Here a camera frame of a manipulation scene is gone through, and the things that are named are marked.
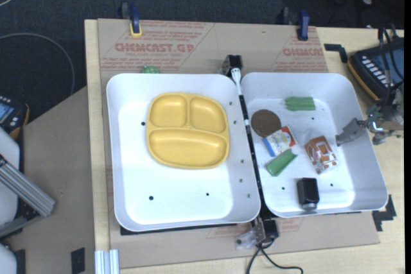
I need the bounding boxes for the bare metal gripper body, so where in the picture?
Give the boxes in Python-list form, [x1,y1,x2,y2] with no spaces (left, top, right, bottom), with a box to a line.
[365,114,405,146]

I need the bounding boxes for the orange and white carton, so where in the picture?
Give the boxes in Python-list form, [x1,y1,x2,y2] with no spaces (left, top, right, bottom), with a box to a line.
[304,135,338,175]

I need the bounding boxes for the white plastic tray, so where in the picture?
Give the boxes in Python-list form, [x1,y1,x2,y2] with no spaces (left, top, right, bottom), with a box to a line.
[240,71,389,218]
[105,73,261,232]

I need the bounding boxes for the green ribbed toy vegetable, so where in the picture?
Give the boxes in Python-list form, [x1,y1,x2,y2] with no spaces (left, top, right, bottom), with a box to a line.
[284,96,317,112]

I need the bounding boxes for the white blue and red carton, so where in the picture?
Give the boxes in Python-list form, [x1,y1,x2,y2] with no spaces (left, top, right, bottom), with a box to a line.
[262,124,297,157]

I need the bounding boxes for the black bottle with silver cap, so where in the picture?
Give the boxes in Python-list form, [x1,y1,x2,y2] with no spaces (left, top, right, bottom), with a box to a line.
[296,177,320,211]

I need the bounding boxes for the brown round biscuit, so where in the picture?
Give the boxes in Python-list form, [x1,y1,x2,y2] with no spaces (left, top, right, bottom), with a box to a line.
[250,109,283,138]

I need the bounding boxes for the thin black and white rod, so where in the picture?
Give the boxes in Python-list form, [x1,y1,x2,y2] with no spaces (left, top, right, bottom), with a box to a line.
[231,68,265,219]

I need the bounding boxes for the brown cardboard board red print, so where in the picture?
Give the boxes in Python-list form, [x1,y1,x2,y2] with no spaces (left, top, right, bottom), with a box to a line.
[97,18,381,269]

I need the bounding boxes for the yellow divided plate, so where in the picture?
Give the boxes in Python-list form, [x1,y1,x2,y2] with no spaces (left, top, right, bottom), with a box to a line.
[146,92,231,170]

